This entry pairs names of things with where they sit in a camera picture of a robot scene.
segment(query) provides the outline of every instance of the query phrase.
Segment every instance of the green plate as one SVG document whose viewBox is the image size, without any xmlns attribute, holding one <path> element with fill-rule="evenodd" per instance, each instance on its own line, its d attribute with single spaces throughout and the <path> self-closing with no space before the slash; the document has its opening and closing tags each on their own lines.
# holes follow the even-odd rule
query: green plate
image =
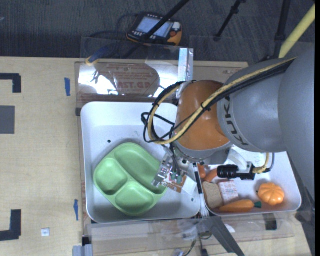
<svg viewBox="0 0 320 256">
<path fill-rule="evenodd" d="M 151 184 L 160 162 L 135 143 L 124 143 L 112 150 L 94 170 L 97 189 L 118 210 L 140 216 L 163 197 L 166 187 Z"/>
</svg>

